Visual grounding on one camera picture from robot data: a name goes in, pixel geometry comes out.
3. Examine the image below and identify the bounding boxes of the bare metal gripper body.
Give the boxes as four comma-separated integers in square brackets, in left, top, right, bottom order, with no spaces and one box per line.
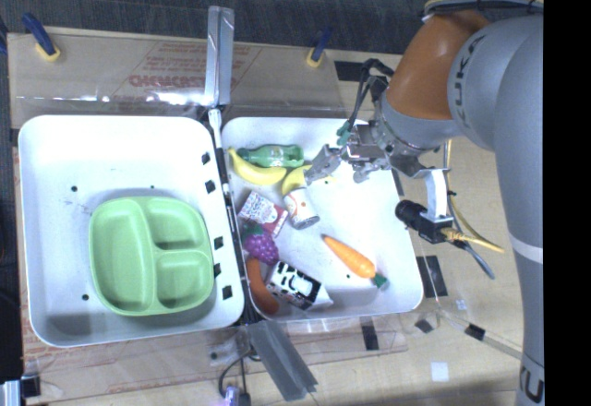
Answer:
[343,121,403,170]

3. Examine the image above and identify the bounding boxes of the yellow banana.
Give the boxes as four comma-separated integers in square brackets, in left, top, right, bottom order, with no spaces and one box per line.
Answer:
[226,147,288,187]
[280,163,338,198]

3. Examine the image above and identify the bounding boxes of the white plastic tray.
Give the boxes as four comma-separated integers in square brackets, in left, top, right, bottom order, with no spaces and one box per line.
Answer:
[220,116,425,323]
[17,113,246,349]

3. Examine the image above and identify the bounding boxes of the white can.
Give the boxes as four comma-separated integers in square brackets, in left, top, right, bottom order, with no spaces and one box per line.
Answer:
[283,186,321,231]

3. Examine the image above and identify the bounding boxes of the green plastic bottle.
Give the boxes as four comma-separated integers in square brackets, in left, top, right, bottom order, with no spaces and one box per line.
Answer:
[236,144,307,169]

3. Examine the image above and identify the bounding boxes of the colourful juice carton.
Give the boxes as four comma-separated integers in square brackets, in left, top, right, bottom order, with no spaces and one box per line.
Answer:
[236,190,290,239]

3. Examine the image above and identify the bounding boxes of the orange carrot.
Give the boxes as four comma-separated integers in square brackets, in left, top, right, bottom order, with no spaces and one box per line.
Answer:
[321,233,391,291]

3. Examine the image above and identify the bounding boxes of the purple grapes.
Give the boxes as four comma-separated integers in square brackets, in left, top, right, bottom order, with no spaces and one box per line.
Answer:
[240,220,281,267]

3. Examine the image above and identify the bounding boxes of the black and white carton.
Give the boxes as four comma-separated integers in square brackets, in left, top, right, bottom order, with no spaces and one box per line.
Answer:
[265,259,335,312]

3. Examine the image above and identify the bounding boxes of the orange sausage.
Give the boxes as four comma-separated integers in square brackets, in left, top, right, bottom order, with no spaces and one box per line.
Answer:
[245,256,281,316]

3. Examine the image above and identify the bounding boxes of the green divided plate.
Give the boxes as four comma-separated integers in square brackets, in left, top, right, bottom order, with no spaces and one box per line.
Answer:
[88,196,217,318]

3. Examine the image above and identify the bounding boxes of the brown cardboard board red print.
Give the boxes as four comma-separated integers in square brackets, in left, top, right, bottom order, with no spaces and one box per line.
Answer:
[6,25,419,401]

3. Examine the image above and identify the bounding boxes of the black cylinder on white bracket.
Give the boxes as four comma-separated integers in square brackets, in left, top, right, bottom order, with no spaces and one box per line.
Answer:
[394,166,456,245]

